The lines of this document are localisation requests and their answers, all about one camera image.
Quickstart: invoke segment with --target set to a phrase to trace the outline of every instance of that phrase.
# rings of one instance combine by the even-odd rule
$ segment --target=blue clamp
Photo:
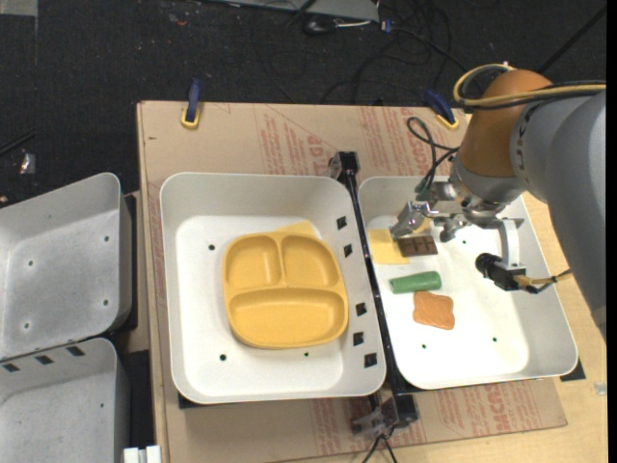
[[[197,128],[200,122],[200,92],[201,79],[193,78],[189,89],[189,102],[186,108],[182,109],[182,125],[186,128]]]
[[[454,118],[452,108],[447,104],[445,99],[434,91],[428,89],[424,93],[424,101],[437,113],[437,120],[439,120],[447,128],[454,129],[459,126],[459,121]]]

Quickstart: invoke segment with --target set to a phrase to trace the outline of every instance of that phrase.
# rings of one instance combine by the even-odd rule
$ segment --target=white tray
[[[387,229],[420,177],[375,177],[359,189],[364,226]],[[521,261],[527,274],[549,276],[522,199],[503,217],[524,218],[519,228]],[[554,287],[540,294],[504,291],[475,268],[476,257],[501,255],[497,231],[466,227],[441,243],[441,228],[432,225],[439,253],[410,258],[409,264],[375,264],[396,364],[405,379],[421,389],[551,377],[577,364],[575,345]],[[414,295],[394,294],[389,279],[438,271],[443,287],[433,293],[454,301],[455,327],[444,330],[413,320]]]
[[[128,421],[128,381],[107,340],[0,363],[3,462],[121,463]]]
[[[0,210],[0,360],[120,326],[131,268],[130,215],[113,174]]]
[[[344,186],[327,177],[178,174],[161,189],[161,211],[172,375],[182,395],[215,404],[360,396],[382,386],[381,334]],[[248,346],[228,323],[225,249],[238,236],[303,221],[338,259],[348,327],[336,340],[309,348]]]

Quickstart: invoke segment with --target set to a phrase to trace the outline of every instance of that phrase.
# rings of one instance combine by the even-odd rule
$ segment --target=cardboard
[[[421,117],[435,142],[458,146],[466,116],[457,111],[460,126],[451,131],[424,108],[203,103],[198,128],[189,130],[180,123],[183,106],[146,101],[137,108],[149,232],[154,412],[164,461],[265,463],[367,451],[372,441],[351,430],[351,422],[367,413],[362,398],[181,407],[170,372],[159,190],[178,172],[326,175],[330,158],[340,150],[357,153],[361,178],[423,175],[431,164],[430,150],[409,132],[406,120]],[[438,175],[447,170],[444,163]],[[417,393],[420,420],[395,431],[390,444],[414,447],[566,426],[558,383],[529,380]],[[603,440],[596,444],[600,455]],[[576,446],[568,450],[576,452]]]

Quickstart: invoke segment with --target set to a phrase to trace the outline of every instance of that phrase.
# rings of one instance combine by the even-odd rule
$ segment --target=yellow plate
[[[326,243],[271,231],[233,240],[224,256],[231,330],[261,348],[301,348],[338,338],[349,320],[340,268]]]

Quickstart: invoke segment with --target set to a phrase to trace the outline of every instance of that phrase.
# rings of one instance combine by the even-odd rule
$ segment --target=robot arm
[[[487,68],[503,73],[481,98],[462,99],[459,89]],[[443,225],[442,241],[466,225],[499,229],[503,220],[497,215],[529,191],[547,203],[566,260],[605,339],[605,86],[553,86],[530,70],[484,66],[459,80],[455,98],[475,107],[468,130],[448,182],[432,184],[423,194],[426,204],[411,207],[411,220],[417,227],[421,218],[433,218]],[[392,238],[405,233],[409,211],[390,229]],[[500,234],[503,249],[512,233],[501,229]],[[534,289],[520,268],[514,273],[508,267],[508,259],[482,255],[476,267],[504,289]]]

